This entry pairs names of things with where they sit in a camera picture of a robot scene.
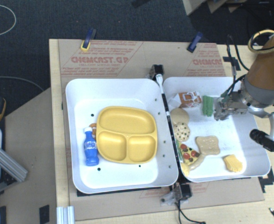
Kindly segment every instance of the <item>gray carpet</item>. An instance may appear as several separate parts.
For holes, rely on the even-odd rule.
[[[233,13],[221,7],[211,14],[206,3],[187,16],[182,0],[0,0],[17,17],[16,26],[0,36],[0,76],[28,79],[43,89],[50,86],[50,38],[84,39],[88,28],[99,40],[190,42],[198,31],[202,42],[224,44],[228,34],[246,44],[259,30],[274,29],[274,0],[249,0]],[[269,4],[260,5],[261,1]],[[0,33],[10,28],[13,15],[0,7]],[[6,114],[41,90],[12,79],[0,79]]]

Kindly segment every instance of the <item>white tray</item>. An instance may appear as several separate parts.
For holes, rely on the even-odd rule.
[[[149,79],[75,79],[66,87],[73,181],[88,194],[126,189],[171,186],[178,178],[164,104],[157,83]],[[108,106],[127,106],[148,111],[158,130],[155,158],[145,164],[121,164],[99,155],[99,165],[87,167],[83,129],[96,123]]]
[[[230,77],[171,77],[164,82],[164,92],[169,103],[177,93],[198,91],[200,96],[216,99],[232,84]],[[190,138],[187,146],[199,150],[195,138],[197,136],[215,135],[219,139],[220,154],[205,157],[201,165],[190,171],[187,177],[192,182],[206,182],[223,179],[245,178],[266,175],[270,170],[270,162],[266,150],[251,140],[251,130],[257,129],[252,114],[229,116],[226,120],[216,121],[214,117],[203,115],[202,104],[194,108],[185,108],[190,116]],[[234,173],[226,169],[223,157],[234,154],[243,163],[241,172]]]

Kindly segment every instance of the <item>blue clamp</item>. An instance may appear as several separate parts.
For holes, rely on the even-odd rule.
[[[96,29],[90,28],[87,32],[85,40],[81,44],[81,50],[86,52],[89,50],[90,47],[90,40],[94,39],[96,36]]]
[[[196,37],[193,38],[192,42],[188,46],[187,50],[193,53],[197,43],[200,41],[202,37],[203,37],[203,34],[201,32],[198,32]]]

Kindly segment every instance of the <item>white bottle cap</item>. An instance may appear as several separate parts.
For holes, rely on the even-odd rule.
[[[86,128],[84,129],[84,132],[87,132],[87,131],[92,131],[92,127],[86,127]]]

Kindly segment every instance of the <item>blue bottle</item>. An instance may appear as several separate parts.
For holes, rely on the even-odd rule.
[[[92,137],[92,128],[86,127],[84,129],[86,138],[84,141],[84,152],[85,152],[85,164],[87,166],[96,166],[99,164],[98,150],[96,148],[96,141]]]

